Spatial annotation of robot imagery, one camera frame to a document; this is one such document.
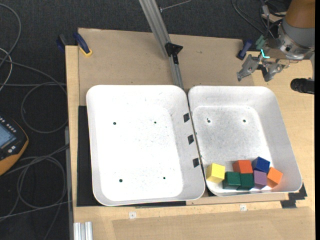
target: colored block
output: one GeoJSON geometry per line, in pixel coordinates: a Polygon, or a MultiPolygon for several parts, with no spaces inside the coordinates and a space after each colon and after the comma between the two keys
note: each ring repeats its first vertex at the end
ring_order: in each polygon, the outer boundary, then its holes
{"type": "Polygon", "coordinates": [[[264,188],[267,185],[267,173],[264,171],[253,171],[254,187],[258,190],[264,188]]]}
{"type": "Polygon", "coordinates": [[[252,169],[264,173],[269,172],[270,162],[260,156],[252,161],[252,169]]]}
{"type": "Polygon", "coordinates": [[[226,171],[222,187],[225,190],[236,190],[241,186],[240,173],[234,171],[226,171]]]}
{"type": "Polygon", "coordinates": [[[270,167],[269,172],[266,176],[266,184],[270,188],[274,188],[278,185],[282,179],[283,173],[273,167],[270,167]]]}
{"type": "Polygon", "coordinates": [[[212,163],[206,169],[206,180],[220,183],[225,179],[226,167],[217,163],[212,163]]]}
{"type": "Polygon", "coordinates": [[[255,186],[253,173],[240,173],[241,186],[236,190],[248,191],[255,186]]]}
{"type": "Polygon", "coordinates": [[[252,169],[250,160],[238,160],[232,164],[233,171],[241,174],[253,174],[254,170],[252,169]]]}

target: orange device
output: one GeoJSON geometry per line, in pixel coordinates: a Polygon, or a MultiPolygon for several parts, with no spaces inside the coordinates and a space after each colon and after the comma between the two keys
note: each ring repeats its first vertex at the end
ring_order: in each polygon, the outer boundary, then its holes
{"type": "Polygon", "coordinates": [[[0,112],[0,176],[18,161],[28,143],[29,138],[20,125],[0,112]]]}

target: blue block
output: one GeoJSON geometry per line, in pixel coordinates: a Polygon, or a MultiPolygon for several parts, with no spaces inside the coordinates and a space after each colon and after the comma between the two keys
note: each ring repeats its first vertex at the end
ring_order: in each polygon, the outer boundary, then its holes
{"type": "Polygon", "coordinates": [[[260,156],[252,161],[252,169],[264,173],[269,172],[270,162],[260,156]]]}

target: yellow block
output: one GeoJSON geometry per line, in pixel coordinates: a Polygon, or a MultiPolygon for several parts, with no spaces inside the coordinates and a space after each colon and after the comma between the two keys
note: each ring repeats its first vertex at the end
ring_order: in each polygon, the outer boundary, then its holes
{"type": "Polygon", "coordinates": [[[212,163],[206,169],[206,180],[220,183],[225,179],[226,167],[217,163],[212,163]]]}

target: white tray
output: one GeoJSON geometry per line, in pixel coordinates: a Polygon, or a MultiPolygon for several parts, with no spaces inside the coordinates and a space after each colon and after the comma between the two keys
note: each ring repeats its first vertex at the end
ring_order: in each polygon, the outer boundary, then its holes
{"type": "Polygon", "coordinates": [[[202,196],[205,180],[182,89],[96,85],[86,105],[98,202],[119,206],[202,196]]]}
{"type": "Polygon", "coordinates": [[[217,196],[295,192],[302,177],[274,93],[260,86],[195,86],[189,106],[204,171],[211,163],[233,171],[236,160],[262,157],[283,173],[274,188],[238,191],[206,180],[217,196]]]}

